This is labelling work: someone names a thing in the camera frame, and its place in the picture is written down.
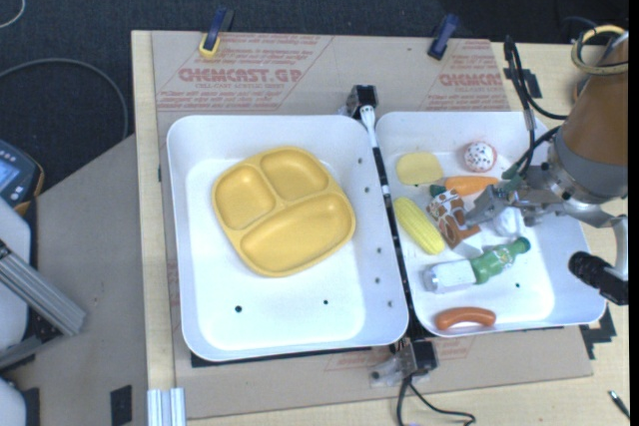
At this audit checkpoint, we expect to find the yellow biscuit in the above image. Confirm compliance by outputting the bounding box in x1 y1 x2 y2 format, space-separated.
395 152 444 188

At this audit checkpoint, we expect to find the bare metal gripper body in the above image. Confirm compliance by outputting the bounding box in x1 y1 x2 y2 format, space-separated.
507 161 618 229

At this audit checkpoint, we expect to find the white and silver can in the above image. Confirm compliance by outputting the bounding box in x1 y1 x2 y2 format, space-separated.
422 258 479 295

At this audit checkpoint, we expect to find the black block with thin wires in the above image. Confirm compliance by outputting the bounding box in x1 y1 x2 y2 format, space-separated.
368 338 440 389
347 84 379 118

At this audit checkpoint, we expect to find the black pen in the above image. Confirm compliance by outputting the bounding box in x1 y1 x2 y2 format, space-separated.
607 389 630 419

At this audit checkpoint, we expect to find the green bottle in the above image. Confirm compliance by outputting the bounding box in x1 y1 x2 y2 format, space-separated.
469 236 532 286

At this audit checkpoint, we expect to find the yellow corn cob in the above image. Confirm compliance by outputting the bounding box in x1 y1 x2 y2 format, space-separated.
392 197 447 256

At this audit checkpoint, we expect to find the white lumpy object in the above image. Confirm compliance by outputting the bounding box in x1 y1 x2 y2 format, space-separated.
493 206 526 237

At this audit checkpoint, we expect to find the brown and white carton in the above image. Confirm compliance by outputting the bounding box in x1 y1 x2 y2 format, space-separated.
425 188 482 251

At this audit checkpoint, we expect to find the thin black and white rod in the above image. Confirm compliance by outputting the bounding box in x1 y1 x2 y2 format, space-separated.
359 105 417 341

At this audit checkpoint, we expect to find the black cylinder on white bracket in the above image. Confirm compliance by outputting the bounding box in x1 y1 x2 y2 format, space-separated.
567 213 630 306

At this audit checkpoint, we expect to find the brown cardboard board red print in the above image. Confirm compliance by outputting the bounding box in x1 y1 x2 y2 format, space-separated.
149 30 595 420

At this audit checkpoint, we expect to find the white plastic tray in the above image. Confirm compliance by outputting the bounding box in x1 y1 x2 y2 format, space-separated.
373 111 608 339
166 114 410 362

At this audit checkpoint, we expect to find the yellow divided plate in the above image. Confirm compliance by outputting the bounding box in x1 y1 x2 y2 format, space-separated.
211 146 357 279

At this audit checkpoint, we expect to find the orange sausage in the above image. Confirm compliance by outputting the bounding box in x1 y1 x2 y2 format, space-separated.
433 306 497 333

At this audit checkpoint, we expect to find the orange carrot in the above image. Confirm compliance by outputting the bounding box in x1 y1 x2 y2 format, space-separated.
428 175 501 199

